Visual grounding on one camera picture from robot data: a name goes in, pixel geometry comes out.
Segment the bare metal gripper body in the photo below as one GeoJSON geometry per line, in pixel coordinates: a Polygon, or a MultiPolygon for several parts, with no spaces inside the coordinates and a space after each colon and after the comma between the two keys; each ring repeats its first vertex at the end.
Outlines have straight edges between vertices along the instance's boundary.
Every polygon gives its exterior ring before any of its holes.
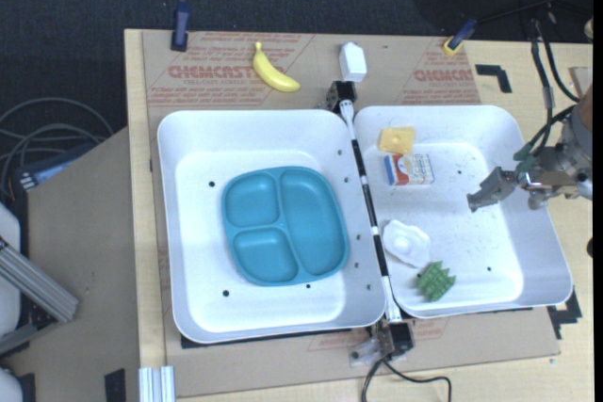
{"type": "Polygon", "coordinates": [[[538,154],[525,145],[516,153],[516,179],[529,192],[531,210],[544,208],[551,198],[593,200],[593,150],[579,145],[544,147],[538,154]]]}

